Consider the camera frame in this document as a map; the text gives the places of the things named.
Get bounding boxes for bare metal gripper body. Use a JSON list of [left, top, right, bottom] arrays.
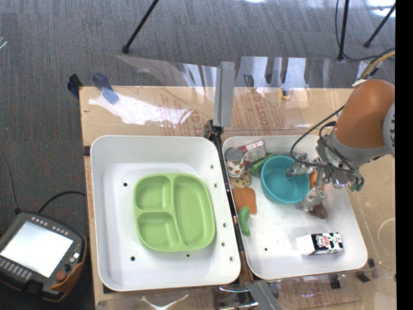
[[314, 134, 365, 189]]

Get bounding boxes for brown toy sausage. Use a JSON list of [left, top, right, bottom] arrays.
[[308, 203, 328, 220]]

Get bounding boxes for orange toy carrot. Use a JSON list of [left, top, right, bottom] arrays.
[[308, 170, 324, 189]]

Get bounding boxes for teal bowl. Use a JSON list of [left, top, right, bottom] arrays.
[[260, 155, 311, 205]]

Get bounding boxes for green toy cucumber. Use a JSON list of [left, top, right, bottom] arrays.
[[250, 153, 276, 176]]

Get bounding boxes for red and white carton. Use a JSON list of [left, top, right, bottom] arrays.
[[237, 139, 268, 166]]

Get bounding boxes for white cow print carton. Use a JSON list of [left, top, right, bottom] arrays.
[[296, 232, 344, 256]]

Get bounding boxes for white plastic tray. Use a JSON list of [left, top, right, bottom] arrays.
[[90, 135, 242, 292], [221, 134, 369, 282]]

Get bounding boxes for tan chocolate chip biscuit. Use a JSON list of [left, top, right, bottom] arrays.
[[229, 169, 253, 189]]

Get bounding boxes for orange toast slice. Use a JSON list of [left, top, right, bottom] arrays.
[[232, 187, 258, 216]]

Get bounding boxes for white can orange print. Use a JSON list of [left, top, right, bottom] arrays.
[[224, 147, 246, 178]]

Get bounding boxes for green toy pea pod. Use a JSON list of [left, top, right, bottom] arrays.
[[237, 205, 252, 237]]

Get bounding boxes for thin black rod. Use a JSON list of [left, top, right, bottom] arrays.
[[213, 136, 255, 284]]

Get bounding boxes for green divided plate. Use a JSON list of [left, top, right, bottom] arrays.
[[132, 172, 217, 253]]

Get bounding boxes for black tripod stand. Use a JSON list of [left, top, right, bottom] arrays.
[[336, 0, 396, 61], [121, 0, 168, 54]]

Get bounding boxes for brown cardboard board red print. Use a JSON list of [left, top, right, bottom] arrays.
[[79, 85, 396, 310]]

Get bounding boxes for black block with wires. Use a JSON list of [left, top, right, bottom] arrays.
[[203, 119, 224, 142]]

